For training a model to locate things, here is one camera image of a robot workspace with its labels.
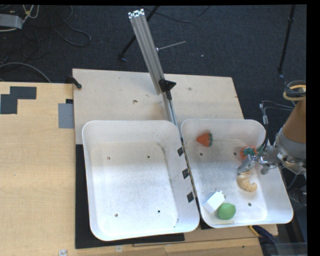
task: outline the gray cable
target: gray cable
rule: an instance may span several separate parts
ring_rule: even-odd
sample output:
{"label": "gray cable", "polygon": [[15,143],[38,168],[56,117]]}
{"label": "gray cable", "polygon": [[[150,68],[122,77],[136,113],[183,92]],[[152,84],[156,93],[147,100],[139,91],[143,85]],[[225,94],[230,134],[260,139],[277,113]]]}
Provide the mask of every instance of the gray cable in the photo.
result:
{"label": "gray cable", "polygon": [[49,83],[52,83],[52,82],[50,81],[50,79],[49,79],[44,73],[42,73],[39,69],[37,69],[36,67],[31,66],[31,65],[29,65],[29,64],[23,63],[23,62],[9,62],[9,63],[5,63],[5,64],[0,65],[0,69],[3,68],[4,66],[8,66],[8,65],[23,65],[23,66],[32,68],[32,69],[34,69],[35,71],[39,72]]}

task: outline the black pole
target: black pole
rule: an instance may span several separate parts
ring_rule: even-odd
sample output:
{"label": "black pole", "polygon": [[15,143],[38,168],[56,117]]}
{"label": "black pole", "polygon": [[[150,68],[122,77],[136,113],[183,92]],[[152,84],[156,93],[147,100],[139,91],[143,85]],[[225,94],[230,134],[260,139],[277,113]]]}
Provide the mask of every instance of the black pole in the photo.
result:
{"label": "black pole", "polygon": [[[153,10],[150,12],[150,14],[148,15],[148,17],[146,18],[146,21],[148,22],[150,19],[151,19],[151,17],[155,14],[155,12],[157,11],[157,9],[160,7],[160,5],[156,5],[154,8],[153,8]],[[126,47],[122,50],[122,52],[120,52],[119,53],[119,55],[118,55],[118,58],[120,59],[120,60],[122,60],[122,61],[127,61],[125,58],[124,58],[124,56],[125,56],[125,53],[126,53],[126,51],[129,49],[129,47],[132,45],[132,43],[134,42],[136,40],[136,36],[134,35],[132,38],[131,38],[131,40],[130,40],[130,42],[126,45]]]}
{"label": "black pole", "polygon": [[296,5],[293,4],[293,5],[291,6],[291,11],[290,11],[290,16],[289,16],[289,20],[288,20],[288,27],[287,27],[287,30],[286,30],[285,40],[284,40],[284,46],[283,46],[282,56],[281,56],[280,64],[279,64],[279,67],[278,67],[278,72],[279,72],[279,74],[280,74],[280,77],[283,77],[283,75],[284,75],[284,74],[283,74],[283,71],[282,71],[282,66],[283,66],[283,64],[284,64],[285,55],[286,55],[286,51],[287,51],[287,45],[288,45],[288,40],[289,40],[291,25],[292,25],[292,23],[294,23],[295,9],[296,9]]}

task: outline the white tray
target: white tray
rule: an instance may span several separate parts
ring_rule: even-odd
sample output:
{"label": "white tray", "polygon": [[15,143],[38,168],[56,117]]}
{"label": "white tray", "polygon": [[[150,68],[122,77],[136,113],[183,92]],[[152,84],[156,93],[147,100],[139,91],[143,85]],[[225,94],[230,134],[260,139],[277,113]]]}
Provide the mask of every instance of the white tray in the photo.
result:
{"label": "white tray", "polygon": [[[212,146],[205,147],[196,138],[212,133]],[[261,165],[251,169],[250,182],[257,183],[255,192],[246,192],[237,184],[240,149],[258,147],[265,138],[264,127],[247,119],[188,119],[181,125],[195,191],[203,220],[213,228],[284,224],[291,221],[293,209],[278,168],[262,175]],[[236,207],[235,216],[222,220],[209,214],[203,204],[215,191],[222,191],[225,202]]]}
{"label": "white tray", "polygon": [[90,228],[98,239],[197,228],[199,211],[190,176],[183,175],[188,167],[173,123],[90,121],[82,139]]}

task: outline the black clamp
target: black clamp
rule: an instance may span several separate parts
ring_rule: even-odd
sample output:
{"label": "black clamp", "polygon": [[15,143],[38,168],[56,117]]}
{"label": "black clamp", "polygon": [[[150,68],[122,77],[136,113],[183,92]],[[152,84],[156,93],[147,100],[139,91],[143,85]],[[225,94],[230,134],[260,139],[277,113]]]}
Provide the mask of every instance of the black clamp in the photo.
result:
{"label": "black clamp", "polygon": [[161,88],[161,91],[166,93],[166,98],[168,100],[172,100],[171,92],[170,90],[176,85],[176,82],[168,81],[165,79],[160,79],[159,85]]}
{"label": "black clamp", "polygon": [[67,77],[65,78],[65,83],[66,84],[75,84],[75,86],[78,89],[81,89],[82,85],[80,83],[78,83],[78,81],[71,75],[67,75]]}

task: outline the wooden table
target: wooden table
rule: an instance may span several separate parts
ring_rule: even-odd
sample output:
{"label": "wooden table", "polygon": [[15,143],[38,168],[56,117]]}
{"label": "wooden table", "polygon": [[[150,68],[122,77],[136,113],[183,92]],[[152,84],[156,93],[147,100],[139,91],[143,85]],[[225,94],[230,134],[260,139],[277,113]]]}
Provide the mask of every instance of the wooden table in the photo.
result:
{"label": "wooden table", "polygon": [[[147,79],[147,75],[118,71],[80,69],[73,71],[73,76],[83,88],[89,87],[99,79],[105,83],[105,78],[109,85],[120,86],[117,81],[121,79],[129,81],[129,78],[138,79],[139,83],[143,84],[141,79]],[[186,117],[206,116],[202,110],[208,109],[208,105],[199,105],[200,111],[196,114],[195,106],[190,101],[196,94],[201,94],[208,88],[214,93],[207,93],[204,97],[210,97],[214,105],[211,106],[212,112],[206,118],[243,118],[231,78],[168,74],[166,79],[177,82],[177,86],[171,92],[179,124]],[[66,99],[79,100],[79,95],[74,92],[77,90],[74,85],[0,82],[0,95],[9,95],[11,87],[36,87],[36,99],[18,99],[16,114],[0,114],[2,255],[58,256],[59,253],[68,256],[263,255],[258,238],[247,226],[206,230],[197,228],[184,234],[185,241],[171,244],[125,244],[75,249],[75,144],[77,129],[81,126],[79,120],[86,119],[86,115],[83,114],[86,108],[82,114],[78,108],[75,109],[74,117],[78,120],[75,128],[61,128],[59,104],[66,104]],[[120,89],[113,87],[113,93],[116,90],[117,93],[121,92]],[[121,101],[130,106],[130,110],[126,112],[128,115],[130,111],[136,111],[132,108],[143,101],[154,107],[154,101],[158,101],[161,97],[156,95],[152,88],[144,95],[136,93],[129,93],[134,98],[121,97]],[[276,225],[263,227],[274,235],[278,233]]]}

